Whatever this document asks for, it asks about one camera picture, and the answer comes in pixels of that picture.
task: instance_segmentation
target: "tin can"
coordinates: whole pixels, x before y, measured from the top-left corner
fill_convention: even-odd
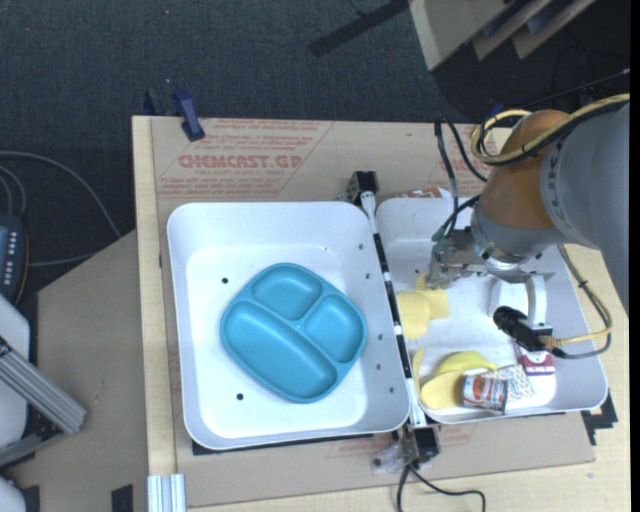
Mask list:
[[[462,388],[462,402],[467,407],[504,412],[509,395],[509,382],[504,379],[467,375]]]

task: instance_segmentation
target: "black device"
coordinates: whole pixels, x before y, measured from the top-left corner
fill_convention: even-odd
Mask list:
[[[0,213],[0,294],[17,302],[27,269],[27,233],[22,220]]]

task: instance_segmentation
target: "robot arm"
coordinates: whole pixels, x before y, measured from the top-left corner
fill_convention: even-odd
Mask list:
[[[629,97],[604,107],[582,117],[546,110],[521,119],[501,156],[487,162],[497,167],[470,228],[434,247],[429,286],[480,269],[513,282],[519,266],[545,248],[577,243],[602,251],[628,314]],[[561,125],[559,137],[533,155],[525,151]]]

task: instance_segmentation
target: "blue plate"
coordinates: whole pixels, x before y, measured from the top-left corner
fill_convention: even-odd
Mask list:
[[[222,315],[222,345],[258,382],[310,403],[331,393],[367,339],[360,310],[308,269],[279,263],[256,275]]]

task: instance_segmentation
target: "black floor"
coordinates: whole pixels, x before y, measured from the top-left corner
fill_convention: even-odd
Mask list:
[[[144,113],[149,88],[167,109],[172,91],[187,88],[203,117],[432,122],[446,114],[475,123],[498,104],[528,103],[630,66],[630,0],[595,2],[525,60],[510,43],[483,62],[466,46],[435,72],[407,10],[341,37],[341,27],[357,27],[388,2],[0,0],[0,151],[64,164],[126,233],[135,226],[131,116]],[[535,108],[573,110],[629,84],[627,76]],[[25,295],[77,264],[39,263],[116,239],[68,171],[1,154],[0,165],[28,199]],[[19,210],[15,180],[0,177]],[[0,211],[8,209],[5,192],[0,182]]]

